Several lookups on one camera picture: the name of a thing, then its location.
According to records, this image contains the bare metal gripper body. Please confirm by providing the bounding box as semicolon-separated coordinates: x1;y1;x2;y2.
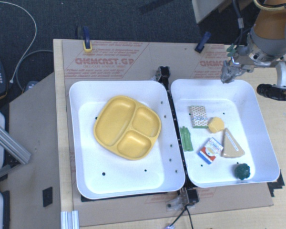
229;48;274;74

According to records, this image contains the white plastic tray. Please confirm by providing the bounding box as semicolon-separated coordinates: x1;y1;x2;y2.
69;80;186;200
170;78;281;188

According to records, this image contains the white and green patterned carton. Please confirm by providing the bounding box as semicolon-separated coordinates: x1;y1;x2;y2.
188;105;209;129

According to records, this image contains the yellow cheese block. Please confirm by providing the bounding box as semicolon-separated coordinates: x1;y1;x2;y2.
207;116;225;134

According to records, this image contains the thin black and white rod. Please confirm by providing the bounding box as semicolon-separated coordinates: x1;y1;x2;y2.
163;79;188;191

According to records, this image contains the beige sandwich wedge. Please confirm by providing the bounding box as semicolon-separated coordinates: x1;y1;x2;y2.
221;127;245;159

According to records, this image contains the green asparagus bundle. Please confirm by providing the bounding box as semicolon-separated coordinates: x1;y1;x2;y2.
179;125;194;152

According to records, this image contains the red, white and blue carton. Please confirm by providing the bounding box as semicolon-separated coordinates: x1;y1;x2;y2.
197;137;224;165

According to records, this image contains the green broccoli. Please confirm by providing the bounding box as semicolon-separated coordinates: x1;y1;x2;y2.
234;162;251;181

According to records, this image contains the brown cardboard board, red print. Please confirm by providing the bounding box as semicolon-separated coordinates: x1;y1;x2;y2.
61;40;275;228

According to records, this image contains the yellow divided plate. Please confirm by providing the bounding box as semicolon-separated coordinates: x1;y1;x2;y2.
93;94;163;161

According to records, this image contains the black cylinder on white bracket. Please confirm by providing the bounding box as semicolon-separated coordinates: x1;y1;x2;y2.
256;60;286;102

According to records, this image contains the black block with thin wires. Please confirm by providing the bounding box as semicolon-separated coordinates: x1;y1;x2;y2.
154;66;171;83
178;187;200;206

